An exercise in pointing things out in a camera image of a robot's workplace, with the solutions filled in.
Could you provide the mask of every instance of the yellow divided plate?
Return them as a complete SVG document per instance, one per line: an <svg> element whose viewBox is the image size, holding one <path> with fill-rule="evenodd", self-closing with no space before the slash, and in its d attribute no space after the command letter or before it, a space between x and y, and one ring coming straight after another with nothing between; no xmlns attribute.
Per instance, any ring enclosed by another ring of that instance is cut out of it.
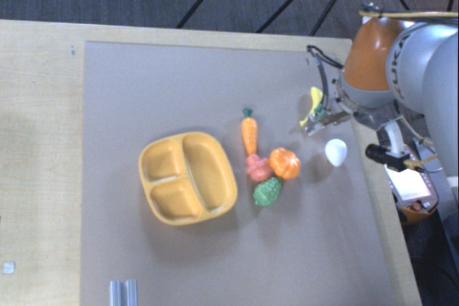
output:
<svg viewBox="0 0 459 306"><path fill-rule="evenodd" d="M173 226L220 216L236 202L237 185L220 143L206 133L185 133L145 147L138 159L151 210Z"/></svg>

